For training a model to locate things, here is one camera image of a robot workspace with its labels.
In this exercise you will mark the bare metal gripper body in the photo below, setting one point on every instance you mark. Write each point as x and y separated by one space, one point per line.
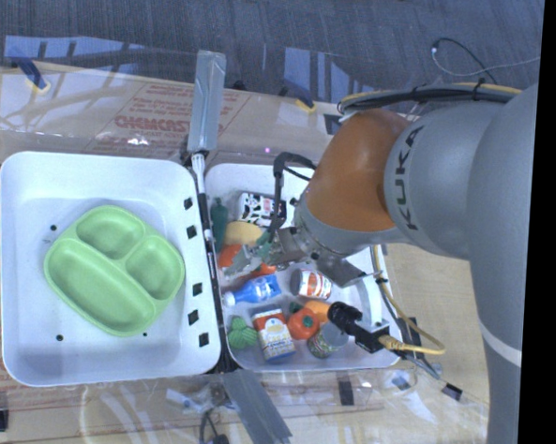
295 248

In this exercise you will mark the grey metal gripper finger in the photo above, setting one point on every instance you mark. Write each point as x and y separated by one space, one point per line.
262 257
241 261

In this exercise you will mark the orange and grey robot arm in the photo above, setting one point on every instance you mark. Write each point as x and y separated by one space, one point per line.
431 179

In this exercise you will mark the small orange toy piece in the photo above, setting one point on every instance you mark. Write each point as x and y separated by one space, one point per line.
266 269

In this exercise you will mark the red-orange rounded toy food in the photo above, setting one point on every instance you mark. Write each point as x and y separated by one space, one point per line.
228 255

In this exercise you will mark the yellow rounded toy food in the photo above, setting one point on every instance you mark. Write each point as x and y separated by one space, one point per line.
240 233

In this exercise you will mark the blue plastic bottle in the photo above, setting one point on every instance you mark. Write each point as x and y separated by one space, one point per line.
257 290

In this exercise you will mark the orange and white can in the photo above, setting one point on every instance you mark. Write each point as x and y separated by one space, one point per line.
312 284

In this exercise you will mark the dark green bottle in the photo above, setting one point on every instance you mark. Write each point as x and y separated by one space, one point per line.
219 220

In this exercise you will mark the black and white carton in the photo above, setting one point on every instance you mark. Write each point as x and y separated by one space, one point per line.
253 208

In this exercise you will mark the green grapes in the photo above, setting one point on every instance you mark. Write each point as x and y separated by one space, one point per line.
242 334

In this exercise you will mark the orange toy bell pepper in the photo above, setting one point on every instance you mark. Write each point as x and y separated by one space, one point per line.
302 325

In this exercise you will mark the orange white and blue carton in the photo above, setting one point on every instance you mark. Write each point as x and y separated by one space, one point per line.
275 336

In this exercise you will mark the green can grey lid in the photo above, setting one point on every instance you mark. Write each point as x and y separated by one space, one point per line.
324 343

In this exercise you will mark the white plastic tray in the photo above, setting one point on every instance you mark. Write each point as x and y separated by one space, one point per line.
34 295
359 359

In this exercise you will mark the green divided plate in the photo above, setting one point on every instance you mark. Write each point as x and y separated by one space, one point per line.
100 280

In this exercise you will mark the brown cardboard board red print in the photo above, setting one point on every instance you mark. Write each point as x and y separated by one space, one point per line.
138 119

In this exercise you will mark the black cylinder on white bracket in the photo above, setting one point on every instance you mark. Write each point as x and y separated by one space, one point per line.
347 318

